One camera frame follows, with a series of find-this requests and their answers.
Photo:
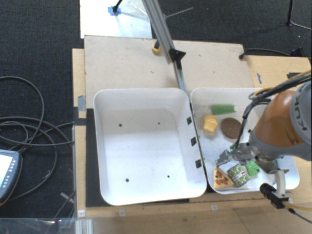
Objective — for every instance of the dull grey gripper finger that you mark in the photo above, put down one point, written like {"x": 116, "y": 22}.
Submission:
{"x": 220, "y": 161}
{"x": 226, "y": 154}

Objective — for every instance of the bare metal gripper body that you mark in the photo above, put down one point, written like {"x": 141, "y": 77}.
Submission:
{"x": 246, "y": 152}

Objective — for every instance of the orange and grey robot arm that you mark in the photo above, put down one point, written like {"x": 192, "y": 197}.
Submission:
{"x": 278, "y": 121}

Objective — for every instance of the green broccoli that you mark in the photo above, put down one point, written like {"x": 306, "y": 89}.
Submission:
{"x": 252, "y": 168}

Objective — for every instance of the white plastic tray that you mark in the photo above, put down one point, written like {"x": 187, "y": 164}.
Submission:
{"x": 212, "y": 145}
{"x": 146, "y": 150}

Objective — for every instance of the pizza slice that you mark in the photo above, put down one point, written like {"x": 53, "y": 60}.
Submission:
{"x": 220, "y": 179}

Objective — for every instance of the green can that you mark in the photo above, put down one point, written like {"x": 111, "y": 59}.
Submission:
{"x": 239, "y": 175}

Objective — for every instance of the brown round biscuit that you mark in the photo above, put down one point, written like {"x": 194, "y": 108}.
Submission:
{"x": 230, "y": 128}

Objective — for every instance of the yellow corn piece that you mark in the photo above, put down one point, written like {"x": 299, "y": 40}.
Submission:
{"x": 210, "y": 123}

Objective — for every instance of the thin black rod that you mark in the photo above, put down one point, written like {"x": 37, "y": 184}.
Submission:
{"x": 197, "y": 130}

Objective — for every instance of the green celery stick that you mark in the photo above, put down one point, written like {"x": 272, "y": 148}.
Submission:
{"x": 223, "y": 109}

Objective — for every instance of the black cylinder on white bracket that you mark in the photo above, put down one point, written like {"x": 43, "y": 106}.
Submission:
{"x": 270, "y": 194}

